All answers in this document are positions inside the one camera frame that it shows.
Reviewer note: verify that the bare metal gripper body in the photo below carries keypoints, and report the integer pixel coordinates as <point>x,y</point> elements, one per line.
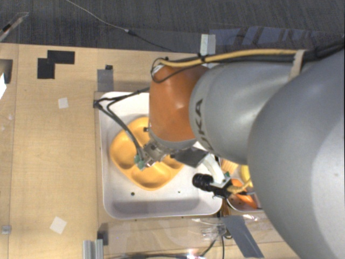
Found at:
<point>154,151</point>

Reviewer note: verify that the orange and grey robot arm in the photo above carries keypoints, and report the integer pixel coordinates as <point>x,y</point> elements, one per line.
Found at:
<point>242,112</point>

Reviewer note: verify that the yellow divided plate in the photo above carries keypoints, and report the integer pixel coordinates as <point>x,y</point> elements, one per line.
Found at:
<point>151,177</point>

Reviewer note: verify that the white plastic tray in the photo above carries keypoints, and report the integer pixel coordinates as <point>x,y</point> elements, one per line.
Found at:
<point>234,206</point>
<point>151,201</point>

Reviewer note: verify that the tan biscuit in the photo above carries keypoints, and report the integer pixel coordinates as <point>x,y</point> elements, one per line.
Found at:
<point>229,166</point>

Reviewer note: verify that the yellow banana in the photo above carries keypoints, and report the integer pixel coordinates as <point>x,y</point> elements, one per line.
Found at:
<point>244,174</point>

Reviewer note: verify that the orange carrot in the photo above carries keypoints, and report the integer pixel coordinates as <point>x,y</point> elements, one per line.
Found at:
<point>246,198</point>

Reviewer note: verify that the black cylinder on white bracket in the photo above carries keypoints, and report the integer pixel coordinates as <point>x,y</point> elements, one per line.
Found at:
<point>202,182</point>

